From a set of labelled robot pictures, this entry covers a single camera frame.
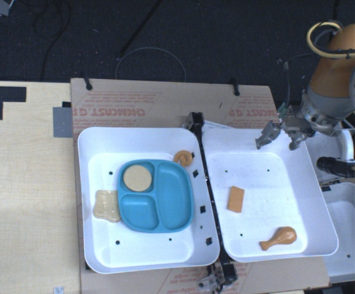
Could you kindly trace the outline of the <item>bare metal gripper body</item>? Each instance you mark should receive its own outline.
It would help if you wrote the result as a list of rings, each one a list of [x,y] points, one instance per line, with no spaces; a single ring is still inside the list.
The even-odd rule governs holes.
[[[343,119],[343,99],[303,98],[300,105],[285,98],[280,106],[281,128],[292,138],[308,138],[317,133],[334,137]]]

